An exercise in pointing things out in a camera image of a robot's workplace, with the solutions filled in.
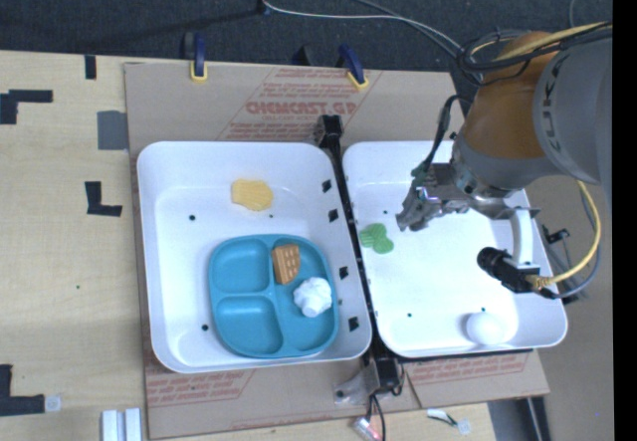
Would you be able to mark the brown cardboard board red print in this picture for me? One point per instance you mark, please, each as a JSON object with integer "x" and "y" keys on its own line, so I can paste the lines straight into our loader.
{"x": 278, "y": 95}

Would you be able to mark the green leafy vegetable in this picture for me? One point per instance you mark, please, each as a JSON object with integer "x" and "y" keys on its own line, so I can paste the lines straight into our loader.
{"x": 375, "y": 237}

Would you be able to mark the thin black rod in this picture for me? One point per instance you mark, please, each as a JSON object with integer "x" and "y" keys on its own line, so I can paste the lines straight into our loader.
{"x": 354, "y": 230}

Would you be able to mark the orange waffle biscuit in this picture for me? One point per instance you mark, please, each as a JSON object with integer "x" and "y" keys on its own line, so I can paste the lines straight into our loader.
{"x": 286, "y": 264}

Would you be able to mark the yellow ridged crisp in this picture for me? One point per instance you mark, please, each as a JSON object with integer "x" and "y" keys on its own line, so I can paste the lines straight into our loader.
{"x": 251, "y": 194}

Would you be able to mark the white ball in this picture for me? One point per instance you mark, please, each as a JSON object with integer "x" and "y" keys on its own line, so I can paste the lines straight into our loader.
{"x": 484, "y": 328}

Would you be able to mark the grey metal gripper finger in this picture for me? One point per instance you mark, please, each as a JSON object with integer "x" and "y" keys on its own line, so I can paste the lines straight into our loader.
{"x": 409, "y": 216}
{"x": 429, "y": 217}

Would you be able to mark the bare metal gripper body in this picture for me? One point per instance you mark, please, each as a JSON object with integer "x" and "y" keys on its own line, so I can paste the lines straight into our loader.
{"x": 450, "y": 190}

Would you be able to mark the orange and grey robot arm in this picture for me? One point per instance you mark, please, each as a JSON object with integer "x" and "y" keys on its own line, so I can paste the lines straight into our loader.
{"x": 517, "y": 120}

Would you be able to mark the white cauliflower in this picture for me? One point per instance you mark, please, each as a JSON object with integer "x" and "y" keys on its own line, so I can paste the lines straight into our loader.
{"x": 313, "y": 297}

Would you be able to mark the white plastic tray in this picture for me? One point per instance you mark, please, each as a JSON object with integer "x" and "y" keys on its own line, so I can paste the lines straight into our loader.
{"x": 438, "y": 280}
{"x": 189, "y": 289}

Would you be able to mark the blue divided plate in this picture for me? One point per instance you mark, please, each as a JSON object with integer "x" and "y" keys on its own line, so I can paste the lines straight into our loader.
{"x": 244, "y": 314}

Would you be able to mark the black cylinder on white bracket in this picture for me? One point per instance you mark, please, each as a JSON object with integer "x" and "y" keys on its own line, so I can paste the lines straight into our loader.
{"x": 502, "y": 270}

